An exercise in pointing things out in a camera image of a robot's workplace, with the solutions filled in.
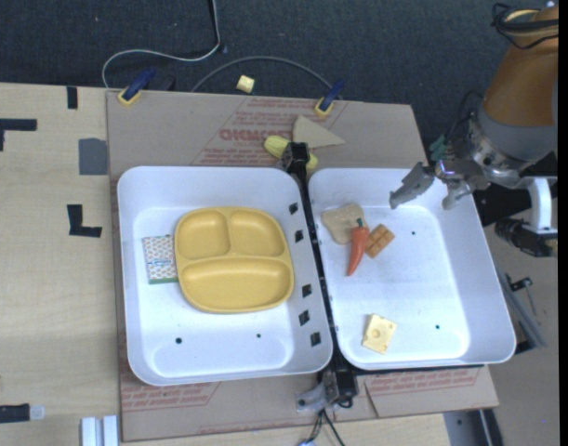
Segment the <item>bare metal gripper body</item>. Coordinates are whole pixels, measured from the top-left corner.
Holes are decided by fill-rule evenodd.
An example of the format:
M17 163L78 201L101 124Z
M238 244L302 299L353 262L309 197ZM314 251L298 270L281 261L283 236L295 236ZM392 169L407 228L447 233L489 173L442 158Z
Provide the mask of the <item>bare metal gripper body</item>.
M434 175L455 189L483 190L491 183L514 188L534 163L519 127L470 119L463 136L454 138L434 165Z

